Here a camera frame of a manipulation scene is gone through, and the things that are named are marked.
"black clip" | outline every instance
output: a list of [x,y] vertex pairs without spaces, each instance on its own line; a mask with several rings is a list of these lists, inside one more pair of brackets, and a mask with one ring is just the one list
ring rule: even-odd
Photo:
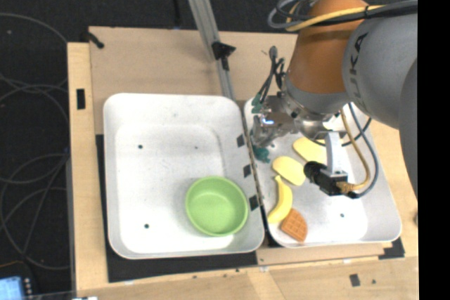
[[102,43],[100,40],[98,40],[98,38],[92,34],[91,32],[82,32],[79,35],[80,41],[85,41],[87,43],[89,43],[90,41],[92,41],[95,45],[97,45],[97,48],[99,49],[103,49],[105,47],[105,44]]
[[236,50],[234,46],[226,45],[220,41],[212,43],[212,51],[216,60],[220,59],[222,61],[222,68],[226,71],[230,70],[228,64],[228,57]]

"cable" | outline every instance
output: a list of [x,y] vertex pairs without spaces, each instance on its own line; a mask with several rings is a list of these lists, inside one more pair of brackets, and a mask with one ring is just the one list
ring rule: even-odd
[[[16,88],[14,90],[9,91],[8,93],[6,93],[5,95],[0,97],[0,103],[5,100],[6,98],[8,98],[9,96],[14,95],[15,93],[18,93],[20,91],[23,91],[24,89],[39,89],[42,87],[46,87],[49,85],[45,85],[45,84],[38,84],[38,85],[26,85],[26,86],[22,86],[21,88]],[[69,124],[69,119],[68,116],[66,115],[63,107],[60,105],[60,103],[58,103],[58,101],[51,95],[49,95],[47,92],[42,91],[40,92],[40,94],[46,96],[49,100],[52,101],[52,103],[54,103],[56,105],[56,107],[61,111],[61,114],[63,114],[64,116],[64,120],[67,124]]]
[[284,58],[280,58],[278,62],[276,61],[276,58],[278,56],[278,50],[276,46],[272,46],[269,50],[269,57],[271,60],[271,67],[269,76],[267,77],[266,81],[262,84],[261,89],[258,91],[257,96],[259,96],[258,103],[262,104],[264,100],[266,100],[267,94],[269,92],[272,78],[275,76],[275,81],[278,87],[281,89],[281,83],[282,83],[282,77],[283,77],[283,69],[284,69]]
[[[14,174],[18,174],[20,171],[22,171],[25,167],[27,167],[28,165],[34,163],[34,162],[38,162],[40,160],[49,158],[49,157],[62,157],[65,154],[47,154],[47,155],[42,155],[40,157],[35,157],[34,159],[29,160],[28,162],[20,165],[15,171]],[[25,184],[31,184],[31,183],[36,183],[37,181],[40,181],[42,179],[45,179],[47,177],[49,177],[51,174],[54,173],[54,171],[58,168],[58,165],[55,165],[51,170],[49,170],[48,172],[46,172],[44,175],[38,176],[36,178],[32,178],[32,179],[27,179],[27,180],[14,180],[13,179],[13,175],[10,176],[10,178],[2,178],[0,177],[0,181],[2,183],[6,183],[9,185],[25,185]]]
[[12,266],[12,265],[15,265],[17,263],[23,263],[23,261],[15,260],[15,261],[12,261],[10,263],[3,263],[3,264],[0,265],[0,268],[6,268],[8,266]]
[[[304,5],[311,5],[315,0],[279,0],[276,7],[269,13],[267,22],[269,26],[275,29],[286,29],[289,32],[304,29],[310,26],[335,25],[342,22],[363,20],[369,18],[392,17],[417,13],[418,0],[400,1],[393,4],[380,6],[366,6],[352,9],[345,9],[319,16],[310,16],[301,14]],[[283,8],[295,2],[290,11],[284,11]],[[278,14],[286,18],[285,22],[274,22],[274,16]]]
[[361,162],[364,166],[364,171],[366,172],[366,177],[365,177],[364,181],[360,184],[351,184],[351,183],[347,183],[344,181],[340,181],[340,182],[336,183],[336,186],[341,189],[342,193],[347,194],[353,190],[359,190],[359,189],[366,187],[367,183],[371,179],[371,170],[369,169],[367,161],[366,161],[366,159],[364,159],[364,156],[362,155],[358,144],[356,144],[356,141],[353,138],[350,126],[347,122],[347,116],[345,115],[344,109],[341,109],[340,114],[341,114],[342,122],[344,123],[345,130],[347,132],[347,135],[349,136],[349,139],[352,142],[353,148],[355,149],[356,153],[358,154],[359,159],[361,160]]
[[33,22],[35,24],[38,24],[42,27],[45,27],[46,29],[50,30],[51,32],[53,32],[65,45],[67,45],[68,41],[67,39],[58,31],[56,30],[54,27],[46,24],[45,22],[42,22],[38,19],[34,19],[31,18],[30,16],[26,16],[26,15],[21,15],[21,14],[15,14],[15,13],[0,13],[0,17],[4,17],[4,18],[16,18],[16,19],[21,19],[21,20],[26,20],[29,22]]
[[356,116],[356,114],[354,112],[353,105],[351,103],[349,103],[348,106],[349,106],[350,112],[352,114],[354,123],[356,124],[356,126],[359,129],[359,131],[361,132],[361,135],[362,135],[362,137],[364,139],[364,142],[366,143],[367,148],[371,152],[371,155],[372,155],[372,158],[373,158],[373,162],[374,162],[374,165],[375,165],[375,171],[374,171],[374,174],[373,174],[373,178],[372,178],[371,184],[367,187],[367,189],[365,189],[361,193],[350,192],[350,193],[347,194],[352,199],[359,199],[360,197],[366,195],[369,191],[371,191],[373,189],[373,186],[376,184],[376,182],[378,180],[378,174],[379,174],[379,171],[380,171],[380,165],[378,164],[378,158],[377,158],[377,155],[375,154],[375,150],[373,149],[373,147],[371,145],[371,142],[367,139],[367,136],[366,136],[365,132],[362,131],[362,129],[361,129],[361,125],[360,125],[360,123],[358,121],[358,117]]
[[[1,72],[0,72],[0,80],[3,80],[5,83],[7,83],[9,86],[15,88],[15,89],[19,89],[19,88],[23,88],[24,86],[30,86],[30,84],[25,83],[24,81],[21,80],[15,80],[15,79],[11,79],[11,78],[7,78],[5,77]],[[59,90],[62,91],[64,93],[67,93],[68,90],[64,89],[62,87],[62,85],[64,85],[67,82],[66,79],[62,80],[59,84],[56,85],[50,85],[50,84],[43,84],[43,88],[42,89],[37,89],[37,90],[32,90],[32,89],[23,89],[22,91],[24,93],[48,93],[49,91],[52,90]]]
[[[45,202],[45,199],[46,199],[48,193],[49,193],[50,190],[52,190],[52,189],[53,189],[53,190],[63,190],[63,191],[65,191],[64,188],[61,188],[61,187],[52,187],[52,185],[53,185],[53,182],[54,182],[55,179],[56,179],[56,176],[60,173],[61,169],[65,166],[65,164],[67,163],[68,160],[69,160],[68,155],[63,156],[62,160],[58,163],[58,168],[54,171],[54,173],[53,173],[53,175],[52,175],[52,177],[51,177],[49,183],[47,184],[46,188],[45,188],[45,189],[38,190],[38,191],[35,191],[35,192],[33,192],[32,194],[28,195],[27,197],[23,198],[18,204],[16,204],[16,205],[14,206],[14,208],[8,213],[8,215],[7,215],[6,217],[4,216],[4,213],[3,213],[3,207],[0,206],[0,221],[1,221],[1,224],[2,224],[2,226],[0,227],[0,232],[1,232],[1,230],[4,230],[4,231],[5,231],[6,237],[8,238],[9,242],[11,243],[11,245],[15,248],[15,250],[16,250],[16,251],[17,251],[24,259],[26,259],[26,260],[29,261],[30,263],[34,264],[35,266],[38,266],[38,267],[41,267],[41,268],[45,268],[45,269],[47,269],[47,270],[66,270],[66,269],[69,268],[69,266],[47,266],[47,265],[41,264],[41,263],[35,261],[34,259],[32,259],[30,256],[26,255],[26,251],[27,251],[28,245],[29,245],[29,243],[30,243],[31,236],[32,236],[32,234],[33,234],[33,232],[34,232],[34,228],[36,227],[37,219],[39,218],[39,214],[40,214],[40,212],[41,212],[41,209],[42,209],[42,207],[43,207],[43,205],[44,205],[44,202]],[[16,174],[18,173],[18,171],[19,171],[19,169],[16,170],[16,171],[13,173],[12,176],[16,175]],[[6,193],[6,189],[7,189],[7,188],[8,188],[8,184],[6,184],[6,185],[4,186],[4,189],[1,191],[1,194],[0,194],[0,204],[3,204],[3,203],[4,203],[4,195],[5,195],[5,193]],[[41,197],[41,200],[40,200],[40,202],[39,202],[39,205],[38,205],[36,214],[34,215],[33,223],[32,223],[32,226],[31,226],[31,228],[30,228],[30,231],[29,231],[29,233],[28,233],[28,236],[27,236],[27,239],[26,239],[26,242],[25,242],[25,246],[24,246],[23,249],[21,249],[21,248],[17,245],[17,242],[15,242],[15,240],[13,239],[13,237],[12,237],[12,235],[11,235],[11,233],[10,233],[10,231],[9,231],[9,229],[8,229],[8,227],[7,227],[7,225],[6,225],[6,223],[7,223],[8,220],[12,217],[12,215],[13,215],[13,214],[14,214],[14,213],[15,213],[15,212],[16,212],[16,211],[17,211],[24,203],[26,203],[26,201],[28,201],[28,200],[31,199],[32,197],[38,195],[39,193],[44,193],[44,194],[43,194],[42,197]]]
[[[368,129],[368,127],[371,124],[371,122],[372,122],[372,118],[368,117],[366,123],[364,124],[364,127],[362,127],[361,130],[359,131],[358,135],[356,135],[354,137],[354,140],[357,141],[360,137],[363,136],[363,133]],[[317,140],[314,140],[314,139],[310,139],[310,141],[312,141],[313,143],[315,143],[317,145],[320,145],[320,146],[326,146],[325,143],[321,143],[320,141],[317,141]],[[352,144],[351,141],[347,141],[346,143],[343,143],[342,146],[345,147],[345,146],[348,146],[348,145],[351,145],[351,144]]]

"banana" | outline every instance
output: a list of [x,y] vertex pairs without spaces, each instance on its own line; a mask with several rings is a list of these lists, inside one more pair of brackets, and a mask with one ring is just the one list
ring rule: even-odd
[[275,176],[275,181],[278,184],[278,202],[267,216],[269,223],[282,221],[293,206],[293,191],[281,180],[281,176]]

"gray wire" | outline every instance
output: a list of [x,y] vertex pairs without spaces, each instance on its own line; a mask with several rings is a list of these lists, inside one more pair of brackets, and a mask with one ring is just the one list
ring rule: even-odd
[[[49,184],[47,185],[47,187],[45,189],[41,189],[38,191],[33,192],[32,194],[28,195],[27,197],[23,198],[18,204],[16,204],[14,206],[14,208],[8,213],[8,215],[5,217],[3,214],[3,207],[1,206],[3,204],[3,199],[4,199],[4,195],[6,193],[6,189],[8,188],[8,184],[6,184],[3,188],[3,190],[1,191],[0,194],[0,222],[2,224],[2,226],[0,227],[0,231],[4,230],[6,237],[8,238],[9,242],[11,243],[11,245],[13,245],[14,249],[21,255],[23,256],[28,262],[34,264],[35,266],[38,266],[40,268],[44,268],[46,270],[66,270],[69,269],[69,266],[47,266],[44,264],[41,264],[37,261],[35,261],[34,259],[32,259],[31,257],[29,257],[28,255],[26,255],[26,251],[27,251],[27,247],[31,238],[31,235],[34,231],[34,228],[36,226],[37,223],[37,218],[39,217],[39,214],[41,212],[41,208],[44,204],[44,201],[49,193],[50,190],[54,189],[54,190],[65,190],[63,188],[54,188],[52,187],[53,182],[56,179],[56,176],[59,174],[60,170],[64,167],[64,165],[66,164],[66,162],[69,160],[69,156],[66,155],[62,158],[62,160],[58,163],[58,168],[54,171]],[[16,175],[19,172],[19,169],[17,169],[13,175]],[[25,243],[24,249],[22,250],[21,248],[19,248],[17,242],[15,242],[15,240],[13,239],[11,233],[9,232],[9,229],[7,228],[6,223],[8,222],[8,220],[12,217],[12,215],[26,202],[28,201],[31,197],[34,197],[36,195],[38,195],[39,193],[44,193],[41,197],[41,200],[39,202],[39,206],[38,206],[38,210],[36,211],[36,214],[34,215],[34,219],[33,219],[33,224],[30,228],[30,232],[28,233],[27,236],[27,241]]]
[[369,185],[364,191],[362,191],[362,192],[360,192],[360,193],[351,192],[351,193],[349,194],[350,197],[352,197],[352,198],[354,198],[354,199],[358,199],[358,198],[360,198],[361,196],[364,196],[365,194],[367,194],[369,191],[372,190],[373,186],[375,185],[375,183],[376,183],[376,181],[377,181],[377,179],[378,179],[379,164],[378,164],[378,160],[377,160],[377,155],[375,154],[375,150],[373,149],[373,147],[372,147],[372,145],[371,145],[371,142],[368,140],[367,135],[366,135],[366,132],[363,131],[363,129],[361,128],[361,124],[360,124],[359,121],[358,121],[358,117],[356,116],[356,114],[355,114],[355,112],[354,112],[354,109],[353,109],[352,104],[349,103],[348,106],[349,106],[350,112],[351,112],[351,114],[352,114],[354,123],[355,123],[356,126],[358,127],[358,130],[359,130],[361,136],[363,137],[364,142],[365,142],[366,145],[367,145],[367,148],[368,148],[369,151],[371,152],[371,155],[372,155],[372,158],[373,158],[373,162],[374,162],[374,164],[375,164],[375,173],[374,173],[374,175],[373,175],[373,178],[372,178],[372,181],[371,181],[370,185]]
[[[11,86],[15,89],[23,88],[24,86],[31,86],[31,84],[25,83],[24,81],[7,78],[1,72],[0,72],[0,80],[3,80],[9,86]],[[67,93],[68,92],[67,89],[64,89],[62,87],[62,85],[64,85],[64,83],[66,81],[67,81],[67,79],[64,79],[59,84],[56,84],[56,85],[50,85],[50,84],[33,85],[33,86],[36,86],[37,88],[39,88],[41,86],[42,89],[36,89],[36,90],[23,89],[22,91],[24,93],[36,94],[36,93],[47,93],[52,90],[59,90],[59,91],[62,91],[63,93]]]
[[279,0],[276,4],[276,7],[272,9],[272,11],[269,13],[269,16],[267,17],[267,23],[270,27],[274,29],[285,29],[287,27],[292,27],[294,25],[300,24],[303,22],[303,20],[296,20],[293,22],[274,22],[273,18],[275,14],[277,14],[279,8],[283,8],[289,3],[292,3],[294,1],[308,1],[308,0]]
[[19,174],[22,171],[22,169],[24,169],[25,167],[27,167],[28,165],[30,165],[30,164],[32,164],[34,162],[38,162],[40,160],[47,159],[47,158],[50,158],[50,157],[62,157],[64,155],[65,155],[64,153],[60,153],[60,154],[55,153],[55,154],[46,154],[46,155],[42,155],[40,157],[35,157],[35,158],[25,162],[24,164],[20,165],[13,172],[13,174],[11,174],[11,176],[9,178],[2,178],[2,177],[0,177],[0,182],[6,183],[6,184],[10,184],[10,185],[25,185],[25,184],[36,183],[37,181],[45,179],[46,177],[48,177],[51,174],[53,174],[57,170],[59,165],[58,164],[55,165],[52,169],[47,171],[44,175],[40,175],[40,176],[38,176],[36,178],[33,178],[33,179],[27,179],[27,180],[20,180],[20,181],[18,181],[18,180],[14,180],[14,178],[15,178],[16,174]]
[[45,27],[46,29],[48,29],[51,32],[53,32],[54,34],[56,34],[56,36],[58,36],[58,38],[60,38],[64,44],[68,43],[67,39],[58,30],[56,30],[54,27],[52,27],[38,19],[34,19],[34,18],[31,18],[30,16],[14,14],[14,13],[0,13],[0,16],[4,17],[4,18],[16,18],[16,19],[26,20],[26,21],[41,25],[42,27]]
[[[27,85],[27,86],[22,86],[21,88],[16,88],[16,89],[14,89],[14,90],[9,91],[9,92],[6,93],[5,95],[1,96],[1,97],[0,97],[0,103],[1,103],[3,100],[5,100],[6,98],[8,98],[9,96],[12,96],[12,95],[15,94],[15,93],[19,93],[20,91],[23,91],[24,89],[37,89],[37,90],[39,90],[39,88],[45,88],[46,86],[49,86],[49,85],[46,85],[46,84],[36,84],[36,85]],[[49,95],[49,94],[48,94],[47,92],[45,92],[45,91],[42,91],[41,94],[44,95],[44,96],[46,96],[49,100],[51,100],[51,101],[56,105],[56,107],[57,107],[57,108],[61,111],[61,113],[63,114],[65,122],[66,122],[67,124],[69,124],[68,116],[66,115],[66,113],[65,113],[63,107],[60,105],[60,103],[58,103],[58,101],[56,101],[56,99],[55,99],[53,96]]]

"screen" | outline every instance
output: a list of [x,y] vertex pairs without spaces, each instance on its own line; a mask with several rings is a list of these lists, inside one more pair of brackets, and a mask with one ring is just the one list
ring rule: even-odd
[[20,276],[0,279],[0,300],[21,300],[23,297],[23,284]]

